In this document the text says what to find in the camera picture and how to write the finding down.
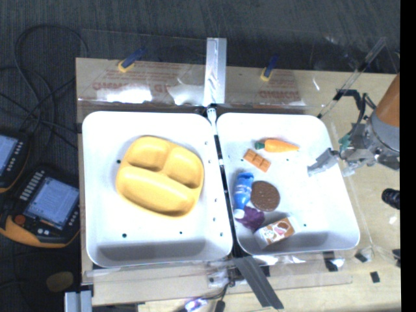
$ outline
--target blue clip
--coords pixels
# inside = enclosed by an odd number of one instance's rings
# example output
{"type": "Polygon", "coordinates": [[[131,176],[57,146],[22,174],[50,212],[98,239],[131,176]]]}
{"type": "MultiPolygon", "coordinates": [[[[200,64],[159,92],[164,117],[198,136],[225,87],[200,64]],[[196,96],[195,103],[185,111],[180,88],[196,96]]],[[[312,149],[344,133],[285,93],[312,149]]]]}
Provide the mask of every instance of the blue clip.
{"type": "Polygon", "coordinates": [[[134,51],[126,59],[118,63],[118,69],[123,73],[130,70],[135,65],[135,61],[140,60],[145,52],[146,49],[144,47],[134,51]]]}
{"type": "Polygon", "coordinates": [[[260,79],[262,79],[263,81],[270,80],[270,77],[272,76],[273,68],[275,68],[276,65],[278,64],[278,59],[279,59],[279,56],[277,54],[273,55],[270,58],[267,67],[265,67],[263,71],[261,72],[260,79]]]}

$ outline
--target button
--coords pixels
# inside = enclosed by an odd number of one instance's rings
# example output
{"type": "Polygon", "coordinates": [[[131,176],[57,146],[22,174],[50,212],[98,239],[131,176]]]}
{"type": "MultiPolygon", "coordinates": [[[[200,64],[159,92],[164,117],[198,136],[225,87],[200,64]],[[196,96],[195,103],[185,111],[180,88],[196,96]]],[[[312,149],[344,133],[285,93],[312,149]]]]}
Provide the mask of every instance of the button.
{"type": "Polygon", "coordinates": [[[14,217],[14,223],[16,223],[17,225],[19,225],[19,226],[22,226],[22,225],[24,225],[24,223],[26,222],[26,217],[25,217],[25,215],[22,215],[22,214],[19,214],[19,215],[16,215],[15,217],[14,217]]]}

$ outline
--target black floor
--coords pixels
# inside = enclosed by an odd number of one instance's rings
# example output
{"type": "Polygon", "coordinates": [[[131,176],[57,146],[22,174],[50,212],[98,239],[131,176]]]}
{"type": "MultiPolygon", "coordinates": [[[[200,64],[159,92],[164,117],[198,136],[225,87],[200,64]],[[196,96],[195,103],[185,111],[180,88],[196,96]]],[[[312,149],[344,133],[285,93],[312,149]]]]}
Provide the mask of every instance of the black floor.
{"type": "MultiPolygon", "coordinates": [[[[263,67],[278,52],[278,68],[346,72],[384,37],[386,46],[367,72],[400,69],[400,0],[0,0],[0,128],[35,132],[29,167],[47,163],[72,175],[78,166],[70,81],[74,57],[85,51],[74,33],[56,26],[81,34],[91,57],[116,58],[108,31],[224,37],[229,65],[263,67]],[[45,24],[55,27],[33,28],[45,24]],[[39,98],[57,89],[54,100],[42,104],[41,117],[71,129],[56,129],[64,138],[36,120],[22,124],[36,96],[16,65],[39,98]]],[[[0,311],[63,311],[63,294],[48,291],[45,280],[68,270],[77,283],[78,253],[78,240],[65,249],[39,250],[1,236],[0,311]]]]}

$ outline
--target toy carrot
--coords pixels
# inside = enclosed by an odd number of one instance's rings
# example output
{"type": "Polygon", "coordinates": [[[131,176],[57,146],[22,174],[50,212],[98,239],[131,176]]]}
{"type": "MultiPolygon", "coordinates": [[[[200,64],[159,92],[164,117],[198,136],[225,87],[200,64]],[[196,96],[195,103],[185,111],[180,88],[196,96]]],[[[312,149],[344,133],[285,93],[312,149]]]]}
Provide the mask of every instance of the toy carrot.
{"type": "Polygon", "coordinates": [[[254,147],[258,149],[265,149],[269,153],[283,153],[285,151],[298,150],[299,147],[285,141],[268,138],[264,142],[256,142],[254,147]]]}

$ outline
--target brown patty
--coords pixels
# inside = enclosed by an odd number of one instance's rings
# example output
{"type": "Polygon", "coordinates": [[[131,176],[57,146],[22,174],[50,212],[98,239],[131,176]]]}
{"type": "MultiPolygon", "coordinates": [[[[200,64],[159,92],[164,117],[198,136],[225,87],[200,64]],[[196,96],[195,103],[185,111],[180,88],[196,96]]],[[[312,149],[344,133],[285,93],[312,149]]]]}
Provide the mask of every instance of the brown patty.
{"type": "Polygon", "coordinates": [[[251,201],[261,211],[273,211],[279,205],[280,193],[266,181],[255,181],[252,185],[251,201]]]}

